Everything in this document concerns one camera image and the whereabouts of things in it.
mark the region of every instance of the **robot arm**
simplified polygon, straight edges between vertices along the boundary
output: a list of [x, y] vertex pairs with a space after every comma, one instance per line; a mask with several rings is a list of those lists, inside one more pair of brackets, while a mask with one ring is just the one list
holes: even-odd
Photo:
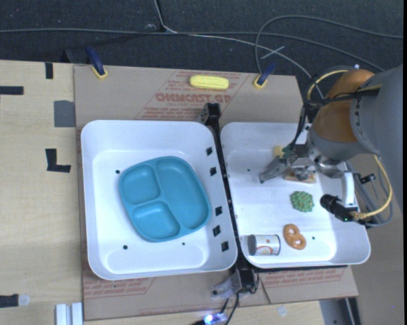
[[326, 102], [307, 132], [306, 144], [284, 148], [284, 155], [261, 173], [261, 183], [301, 165], [339, 178], [344, 174], [337, 167], [340, 163], [357, 154], [379, 155], [403, 212], [403, 65], [379, 74], [350, 70], [333, 85]]

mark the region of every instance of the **blue clip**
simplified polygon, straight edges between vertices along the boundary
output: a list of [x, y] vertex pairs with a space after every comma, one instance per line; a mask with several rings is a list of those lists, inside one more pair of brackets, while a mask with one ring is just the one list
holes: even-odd
[[275, 68], [276, 68], [276, 63], [272, 62], [267, 67], [267, 69], [263, 72], [263, 74], [261, 74], [260, 76], [258, 76], [255, 79], [255, 81], [253, 82], [254, 87], [256, 89], [262, 89], [263, 87], [265, 87], [268, 76], [274, 72]]
[[96, 51], [92, 47], [86, 47], [85, 52], [89, 57], [89, 60], [92, 64], [92, 70], [95, 73], [96, 77], [99, 79], [105, 79], [108, 76], [108, 72], [104, 69], [104, 65], [102, 64], [98, 53], [96, 53]]

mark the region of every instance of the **black hole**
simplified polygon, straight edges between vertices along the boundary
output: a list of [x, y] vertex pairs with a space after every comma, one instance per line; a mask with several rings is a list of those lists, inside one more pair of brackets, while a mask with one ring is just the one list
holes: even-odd
[[212, 229], [212, 232], [214, 233], [214, 237], [216, 237], [216, 235], [218, 235], [221, 232], [221, 229], [219, 228], [219, 225], [215, 226]]
[[224, 251], [226, 251], [228, 249], [229, 249], [229, 242], [228, 241], [225, 241], [225, 242], [221, 243], [221, 251], [222, 252], [224, 252]]

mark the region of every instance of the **white tray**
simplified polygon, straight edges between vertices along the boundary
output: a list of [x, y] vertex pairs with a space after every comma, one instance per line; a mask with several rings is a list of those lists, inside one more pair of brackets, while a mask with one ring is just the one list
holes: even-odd
[[[324, 194], [342, 197], [340, 179], [317, 175], [317, 183], [304, 184], [270, 179], [261, 184], [259, 174], [274, 158], [274, 146], [286, 146], [295, 136], [297, 124], [230, 123], [221, 131], [223, 153], [232, 193], [241, 248], [251, 264], [260, 268], [353, 265], [365, 262], [370, 254], [366, 229], [354, 222], [342, 222], [320, 206]], [[298, 143], [304, 143], [302, 134]], [[304, 191], [313, 196], [312, 212], [294, 209], [290, 194]], [[306, 247], [295, 250], [283, 238], [283, 227], [294, 223], [305, 236]], [[247, 236], [277, 234], [278, 256], [252, 256]]]
[[[235, 263], [238, 249], [214, 139], [206, 126], [93, 121], [81, 133], [81, 152], [88, 259], [99, 277], [120, 280], [212, 272]], [[206, 226], [196, 232], [148, 242], [134, 230], [125, 212], [118, 181], [130, 166], [162, 156], [176, 156], [191, 165], [207, 192], [212, 213]]]

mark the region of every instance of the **silver can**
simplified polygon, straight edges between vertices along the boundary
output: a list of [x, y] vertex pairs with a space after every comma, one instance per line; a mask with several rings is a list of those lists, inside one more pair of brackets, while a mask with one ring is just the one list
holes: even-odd
[[278, 255], [280, 237], [278, 235], [250, 235], [247, 238], [250, 255]]

